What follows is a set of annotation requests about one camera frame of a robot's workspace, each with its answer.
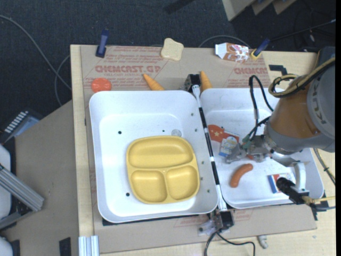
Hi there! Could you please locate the white plastic tray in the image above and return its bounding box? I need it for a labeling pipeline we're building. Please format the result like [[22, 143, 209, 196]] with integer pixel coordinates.
[[199, 87, 325, 210], [88, 90, 220, 223]]

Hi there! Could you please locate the blue red and white packet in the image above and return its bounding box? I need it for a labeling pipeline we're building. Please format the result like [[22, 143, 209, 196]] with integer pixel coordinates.
[[267, 172, 294, 195]]

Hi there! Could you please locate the black cylinder on white bracket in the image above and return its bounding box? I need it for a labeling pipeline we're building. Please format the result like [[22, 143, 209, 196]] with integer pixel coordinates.
[[275, 153, 311, 205]]

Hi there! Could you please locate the orange toy carrot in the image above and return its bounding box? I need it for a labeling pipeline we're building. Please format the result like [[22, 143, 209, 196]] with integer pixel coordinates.
[[142, 73, 165, 92], [200, 70, 213, 91]]

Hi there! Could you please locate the thin black and white rod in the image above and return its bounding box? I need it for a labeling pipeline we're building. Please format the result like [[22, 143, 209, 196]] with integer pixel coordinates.
[[192, 85, 228, 212]]

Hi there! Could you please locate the white and brown carton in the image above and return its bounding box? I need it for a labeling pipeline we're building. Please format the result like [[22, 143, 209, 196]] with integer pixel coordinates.
[[215, 42, 250, 64]]

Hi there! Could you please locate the orange toy sausage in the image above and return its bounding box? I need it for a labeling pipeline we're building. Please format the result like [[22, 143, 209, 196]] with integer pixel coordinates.
[[230, 163, 254, 189]]

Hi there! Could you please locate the brown cardboard board red print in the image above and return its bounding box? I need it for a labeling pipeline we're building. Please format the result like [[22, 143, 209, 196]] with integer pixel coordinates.
[[79, 45, 318, 254]]

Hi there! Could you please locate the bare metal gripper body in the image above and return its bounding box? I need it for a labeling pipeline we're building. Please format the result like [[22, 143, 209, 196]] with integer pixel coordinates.
[[239, 135, 275, 163]]

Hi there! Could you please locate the beige toy bread slice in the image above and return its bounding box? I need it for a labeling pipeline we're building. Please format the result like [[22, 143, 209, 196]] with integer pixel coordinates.
[[160, 37, 185, 62]]

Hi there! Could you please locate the red packet with yellow stars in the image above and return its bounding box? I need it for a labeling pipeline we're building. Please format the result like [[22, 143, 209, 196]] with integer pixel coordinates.
[[207, 124, 233, 143]]

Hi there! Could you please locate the yellow divided plate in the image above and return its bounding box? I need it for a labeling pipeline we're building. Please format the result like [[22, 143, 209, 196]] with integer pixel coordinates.
[[125, 135, 201, 205]]

